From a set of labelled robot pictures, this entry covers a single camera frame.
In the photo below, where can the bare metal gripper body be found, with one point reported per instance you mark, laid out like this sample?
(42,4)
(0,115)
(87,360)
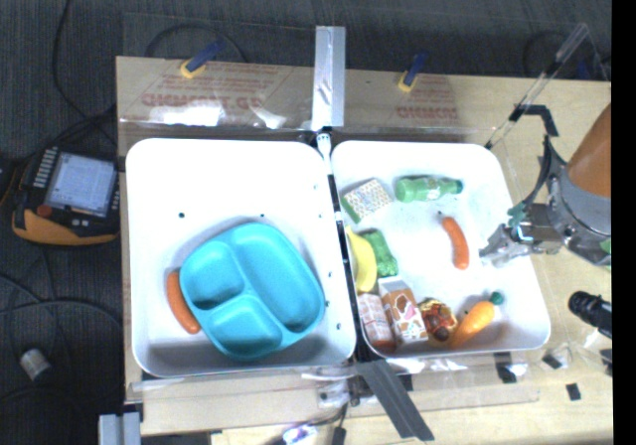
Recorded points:
(541,229)

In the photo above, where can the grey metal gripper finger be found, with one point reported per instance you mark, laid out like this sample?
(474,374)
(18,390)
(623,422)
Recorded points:
(499,254)
(504,236)

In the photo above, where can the orange sausage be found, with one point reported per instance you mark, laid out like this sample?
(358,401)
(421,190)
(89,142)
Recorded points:
(458,244)
(179,304)

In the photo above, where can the orange carrot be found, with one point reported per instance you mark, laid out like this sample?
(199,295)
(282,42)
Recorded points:
(474,321)

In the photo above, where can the white plastic tray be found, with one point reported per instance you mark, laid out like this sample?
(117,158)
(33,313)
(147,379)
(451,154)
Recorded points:
(223,175)
(422,244)

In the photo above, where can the green plastic bottle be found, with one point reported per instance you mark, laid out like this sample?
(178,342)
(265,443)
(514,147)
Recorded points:
(422,189)

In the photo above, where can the orange and white carton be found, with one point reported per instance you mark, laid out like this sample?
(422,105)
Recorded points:
(405,311)

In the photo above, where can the green broccoli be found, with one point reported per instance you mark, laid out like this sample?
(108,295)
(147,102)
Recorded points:
(383,254)

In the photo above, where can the yellow banana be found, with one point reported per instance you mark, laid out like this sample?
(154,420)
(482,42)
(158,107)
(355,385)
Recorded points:
(365,264)

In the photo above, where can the green and white printed carton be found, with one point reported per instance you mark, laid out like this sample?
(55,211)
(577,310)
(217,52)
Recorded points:
(366,198)

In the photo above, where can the brown cardboard board red print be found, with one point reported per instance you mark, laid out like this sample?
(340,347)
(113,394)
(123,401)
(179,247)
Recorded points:
(367,100)

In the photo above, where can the blue divided plate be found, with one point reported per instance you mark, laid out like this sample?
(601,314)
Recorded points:
(258,284)

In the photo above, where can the grey metal cylinder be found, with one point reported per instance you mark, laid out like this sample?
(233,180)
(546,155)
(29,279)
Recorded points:
(35,363)

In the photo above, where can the black cylinder on white bracket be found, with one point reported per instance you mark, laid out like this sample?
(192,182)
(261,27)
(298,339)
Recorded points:
(591,309)

